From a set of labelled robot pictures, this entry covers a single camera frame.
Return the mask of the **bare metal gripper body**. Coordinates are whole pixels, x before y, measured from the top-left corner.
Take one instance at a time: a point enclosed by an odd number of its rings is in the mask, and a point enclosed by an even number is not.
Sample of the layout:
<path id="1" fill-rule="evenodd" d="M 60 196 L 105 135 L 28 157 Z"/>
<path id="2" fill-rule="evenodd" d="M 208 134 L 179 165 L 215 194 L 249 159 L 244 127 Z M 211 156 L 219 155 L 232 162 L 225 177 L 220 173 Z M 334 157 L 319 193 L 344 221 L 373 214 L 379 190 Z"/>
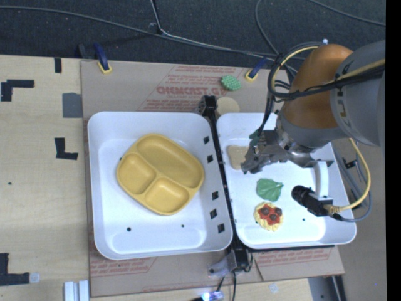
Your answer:
<path id="1" fill-rule="evenodd" d="M 264 130 L 258 140 L 258 157 L 270 158 L 270 165 L 292 162 L 299 167 L 315 167 L 317 161 L 312 158 L 314 149 L 296 143 L 286 132 Z"/>

